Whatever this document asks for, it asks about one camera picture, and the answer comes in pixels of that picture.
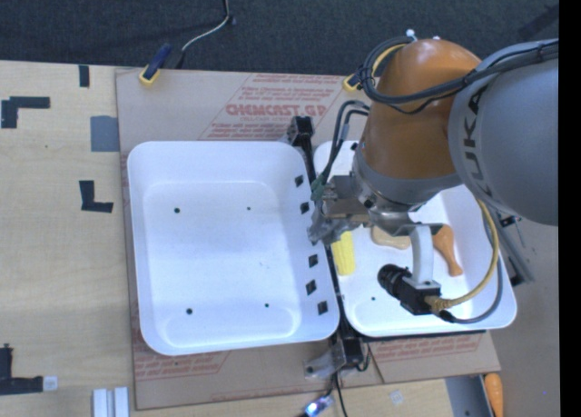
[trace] yellow block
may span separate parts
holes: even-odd
[[[340,239],[331,244],[330,249],[339,275],[351,275],[355,272],[355,251],[351,232],[343,232]]]

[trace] yellow cable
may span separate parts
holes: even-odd
[[[472,299],[478,293],[480,293],[484,287],[488,284],[494,271],[497,268],[498,264],[498,233],[497,227],[494,225],[492,221],[492,217],[490,216],[490,212],[488,211],[487,207],[477,199],[478,206],[482,213],[484,214],[485,220],[487,221],[488,228],[490,229],[490,234],[492,236],[492,258],[490,260],[490,266],[488,267],[488,271],[482,281],[469,293],[464,294],[456,299],[444,299],[438,296],[426,296],[425,301],[428,303],[431,308],[432,312],[437,313],[439,311],[443,311],[444,309],[449,309],[450,307],[454,307],[455,305],[459,305]]]

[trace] table top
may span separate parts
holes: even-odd
[[[317,393],[135,410],[120,155],[92,152],[90,137],[92,117],[117,116],[114,74],[92,66],[80,89],[78,65],[0,62],[0,99],[50,97],[0,129],[0,343],[14,348],[14,377],[58,379],[55,392],[1,396],[0,415],[90,415],[93,390],[115,387],[128,387],[131,415],[299,415]],[[81,210],[81,181],[110,213]],[[342,394],[351,417],[453,415],[443,379]]]

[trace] gray floor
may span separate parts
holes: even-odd
[[[513,288],[517,318],[492,331],[502,367],[507,417],[561,415],[558,227],[521,221],[511,228],[534,281]]]

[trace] hole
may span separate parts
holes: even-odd
[[[309,296],[317,289],[317,284],[315,283],[314,280],[311,280],[310,282],[307,283],[306,288],[307,295]]]
[[[327,301],[323,301],[322,303],[318,303],[317,310],[319,311],[319,315],[323,315],[326,311],[328,311],[329,306],[327,305]]]

